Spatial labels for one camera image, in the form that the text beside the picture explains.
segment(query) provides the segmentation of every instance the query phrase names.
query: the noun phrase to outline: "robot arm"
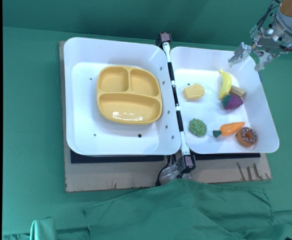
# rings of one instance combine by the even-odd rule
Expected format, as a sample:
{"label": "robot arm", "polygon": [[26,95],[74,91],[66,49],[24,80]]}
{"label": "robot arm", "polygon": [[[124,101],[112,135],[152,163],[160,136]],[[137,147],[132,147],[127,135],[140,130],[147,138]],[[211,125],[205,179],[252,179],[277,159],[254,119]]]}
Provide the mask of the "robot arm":
{"label": "robot arm", "polygon": [[[268,16],[271,17],[271,23],[263,27]],[[228,61],[230,66],[242,62],[253,51],[259,59],[255,70],[259,71],[280,54],[292,51],[292,0],[272,0],[265,14],[250,30],[250,34],[252,43],[245,45],[242,42],[239,45]]]}

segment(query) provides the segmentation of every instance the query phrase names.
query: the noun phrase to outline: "toy food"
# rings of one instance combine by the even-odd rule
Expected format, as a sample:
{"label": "toy food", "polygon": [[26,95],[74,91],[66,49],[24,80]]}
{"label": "toy food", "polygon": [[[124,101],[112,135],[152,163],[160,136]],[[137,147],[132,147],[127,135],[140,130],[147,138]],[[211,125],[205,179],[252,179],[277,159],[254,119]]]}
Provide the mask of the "toy food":
{"label": "toy food", "polygon": [[189,122],[189,131],[192,134],[201,137],[206,134],[207,126],[202,120],[194,118]]}
{"label": "toy food", "polygon": [[200,99],[204,94],[204,87],[198,83],[194,83],[191,86],[184,88],[183,90],[186,100]]}
{"label": "toy food", "polygon": [[230,94],[232,95],[236,95],[238,97],[243,97],[243,95],[246,93],[246,91],[242,88],[239,88],[239,87],[236,87],[236,86],[231,86],[230,88],[230,91],[229,91]]}
{"label": "toy food", "polygon": [[237,140],[239,141],[239,144],[241,144],[244,147],[250,147],[254,145],[257,141],[257,134],[255,131],[248,127],[241,128],[236,133]]}
{"label": "toy food", "polygon": [[214,135],[215,138],[218,137],[219,135],[228,136],[228,135],[234,134],[244,124],[245,124],[245,122],[231,122],[231,123],[226,123],[226,124],[223,124],[219,128],[219,130],[213,130],[212,131],[212,134]]}
{"label": "toy food", "polygon": [[219,70],[222,76],[222,85],[219,91],[219,99],[221,100],[227,94],[229,94],[231,89],[231,75],[228,72],[224,72],[222,69]]}
{"label": "toy food", "polygon": [[232,94],[227,94],[221,102],[226,110],[234,110],[244,103],[241,97]]}

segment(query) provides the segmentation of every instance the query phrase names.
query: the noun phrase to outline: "cable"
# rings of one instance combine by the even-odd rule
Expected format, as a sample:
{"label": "cable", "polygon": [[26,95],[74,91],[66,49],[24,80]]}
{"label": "cable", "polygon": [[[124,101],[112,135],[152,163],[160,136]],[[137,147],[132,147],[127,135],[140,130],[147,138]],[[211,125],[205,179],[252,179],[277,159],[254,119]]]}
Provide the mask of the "cable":
{"label": "cable", "polygon": [[264,24],[269,12],[273,9],[275,9],[276,7],[278,7],[280,4],[279,0],[271,0],[270,5],[267,8],[267,11],[264,13],[264,15],[260,18],[260,20],[257,22],[257,26],[258,26],[258,30],[260,30],[261,26]]}
{"label": "cable", "polygon": [[177,161],[176,154],[173,154],[171,158],[171,164],[173,165],[174,163],[176,163],[176,161]]}
{"label": "cable", "polygon": [[160,170],[160,172],[158,174],[157,181],[156,181],[156,187],[161,185],[160,180],[159,180],[160,174],[164,169],[166,169],[168,167],[168,165],[170,164],[170,159],[171,159],[171,155],[168,155],[167,156],[167,164],[164,166],[163,169]]}

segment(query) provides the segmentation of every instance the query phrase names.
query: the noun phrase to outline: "hole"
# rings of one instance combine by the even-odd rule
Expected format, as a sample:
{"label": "hole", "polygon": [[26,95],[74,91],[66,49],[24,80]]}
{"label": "hole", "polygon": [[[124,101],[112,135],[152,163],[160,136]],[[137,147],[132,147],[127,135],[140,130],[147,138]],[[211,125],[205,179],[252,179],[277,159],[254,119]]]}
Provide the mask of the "hole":
{"label": "hole", "polygon": [[246,136],[248,139],[251,139],[251,138],[252,138],[252,134],[251,134],[251,132],[249,132],[249,131],[245,132],[245,136]]}

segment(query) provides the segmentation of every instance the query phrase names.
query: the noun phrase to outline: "white tray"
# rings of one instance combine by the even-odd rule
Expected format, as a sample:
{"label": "white tray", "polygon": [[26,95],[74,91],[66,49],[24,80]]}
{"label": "white tray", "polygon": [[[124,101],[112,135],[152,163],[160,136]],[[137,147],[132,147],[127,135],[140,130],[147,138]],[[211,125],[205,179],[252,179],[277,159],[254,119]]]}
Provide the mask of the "white tray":
{"label": "white tray", "polygon": [[[75,37],[64,44],[66,135],[69,147],[88,156],[171,155],[180,134],[166,57],[159,47]],[[162,92],[162,115],[152,124],[129,125],[105,119],[98,110],[96,83],[107,66],[150,71]]]}
{"label": "white tray", "polygon": [[[279,140],[261,85],[259,73],[254,70],[255,62],[248,57],[232,68],[228,59],[232,51],[176,47],[170,57],[174,69],[176,91],[183,119],[187,145],[200,154],[214,153],[272,153],[278,149]],[[218,70],[229,72],[234,86],[246,90],[243,105],[234,110],[225,110],[218,98],[222,78]],[[188,84],[204,86],[205,95],[198,100],[186,100],[183,89]],[[207,134],[197,137],[188,130],[193,118],[207,125]],[[215,138],[213,130],[233,122],[245,122],[245,127],[256,131],[258,141],[247,148],[235,139],[235,134]]]}
{"label": "white tray", "polygon": [[[229,68],[227,60],[233,52],[176,47],[170,56],[174,68],[186,142],[199,154],[271,153],[279,141],[268,104],[254,68],[248,58]],[[170,84],[166,56],[151,44],[75,37],[64,45],[66,136],[69,147],[88,156],[171,155],[180,149],[175,103]],[[161,117],[148,125],[120,124],[105,119],[98,111],[96,82],[107,66],[126,65],[150,71],[158,79],[162,93]],[[221,85],[218,70],[232,75],[233,84],[246,89],[244,105],[233,111],[222,108],[218,99]],[[183,89],[199,83],[205,95],[188,101]],[[188,131],[191,119],[207,124],[207,134],[196,137]],[[245,121],[258,134],[258,142],[250,148],[240,146],[232,136],[213,137],[212,131],[222,124]]]}

